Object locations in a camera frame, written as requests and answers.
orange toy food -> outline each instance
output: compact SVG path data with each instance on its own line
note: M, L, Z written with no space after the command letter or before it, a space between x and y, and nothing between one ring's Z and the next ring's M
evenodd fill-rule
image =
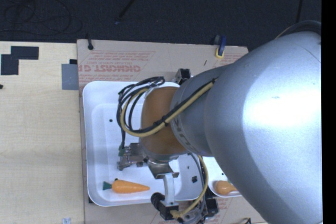
M103 190L108 188L112 188L112 190L116 193L137 193L150 189L145 185L119 179L115 180L112 184L104 182Z
M230 182L219 180L215 183L215 191L220 195L226 195L231 191L237 191L237 189Z

cardboard sheet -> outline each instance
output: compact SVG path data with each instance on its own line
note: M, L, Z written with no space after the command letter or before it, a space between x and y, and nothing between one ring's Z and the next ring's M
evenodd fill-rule
M81 112L83 177L85 188L85 219L87 223L148 223L169 224L152 204L99 207L89 202L86 182L85 126L83 122L82 91L91 81L140 81L153 76L164 76L172 81L179 68L190 69L192 76L215 67L227 65L248 53L246 47L226 46L224 57L215 57L218 46L191 44L162 44L92 40L77 41L78 79ZM259 213L243 198L217 198L219 213L206 223L238 224L251 218L252 223L264 222Z

yellow cable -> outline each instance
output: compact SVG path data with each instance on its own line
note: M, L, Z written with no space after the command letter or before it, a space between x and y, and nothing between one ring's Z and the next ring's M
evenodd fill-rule
M126 104L124 105L124 107L121 110L121 114L120 114L120 125L121 128L129 133L130 135L133 136L137 136L137 137L145 137L145 136L149 136L152 134L157 133L159 130L161 130L162 128L165 127L165 123L169 123L173 120L173 118L175 118L176 116L178 116L180 113L182 113L188 106L190 106L195 100L197 100L203 93L207 92L209 89L211 89L211 87L214 85L214 82L211 81L209 82L206 86L204 86L203 88L201 88L193 97L191 97L183 106L181 106L178 110L176 110L171 116L169 116L165 122L162 122L161 124L159 124L157 127L153 128L152 130L145 132L145 133L136 133L136 132L132 132L131 130L129 130L124 122L124 116L126 114L126 110L127 110L127 106L128 104L134 99L136 98L139 94L145 92L147 89L142 89L140 90L136 95L134 95L131 99L129 99Z
M186 213L188 213L190 210L192 210L198 203L199 201L203 198L205 192L206 192L206 189L208 188L208 183L209 183L209 175L208 175L208 170L205 166L205 163L202 159L201 156L197 156L199 158L199 161L200 163L202 164L203 168L204 168L204 174L205 174L205 182L204 182L204 187L203 187L203 190L201 192L201 194L198 196L198 198L196 200L194 200L194 202L189 205L185 210L181 211L181 212L178 212L176 210L172 210L170 211L170 213L172 214L173 218L177 219L183 215L185 215Z

blue clamp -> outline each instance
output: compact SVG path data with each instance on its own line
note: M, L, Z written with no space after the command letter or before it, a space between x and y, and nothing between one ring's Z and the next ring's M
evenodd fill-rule
M216 57L222 59L224 57L224 48L226 45L226 36L220 37L219 47L216 50Z

light wood surface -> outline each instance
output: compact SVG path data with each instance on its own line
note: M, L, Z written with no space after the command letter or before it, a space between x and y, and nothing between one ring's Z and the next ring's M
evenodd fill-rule
M38 60L20 60L19 75L0 76L0 223L84 223L78 91L61 87L61 65L76 44L38 46Z

